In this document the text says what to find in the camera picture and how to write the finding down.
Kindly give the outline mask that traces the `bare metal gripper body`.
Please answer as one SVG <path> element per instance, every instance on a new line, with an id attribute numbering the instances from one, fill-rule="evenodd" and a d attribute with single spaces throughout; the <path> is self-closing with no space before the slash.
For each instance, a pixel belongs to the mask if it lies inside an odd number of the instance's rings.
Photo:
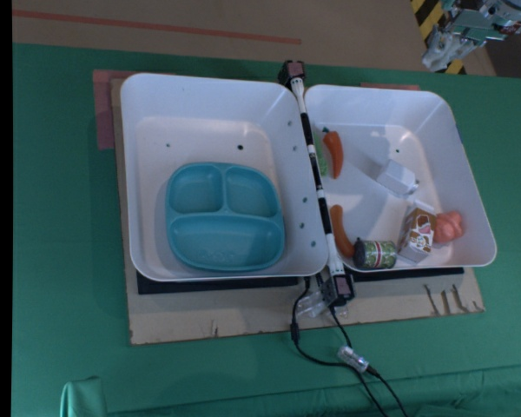
<path id="1" fill-rule="evenodd" d="M 441 0 L 445 31 L 478 45 L 521 32 L 521 0 Z"/>

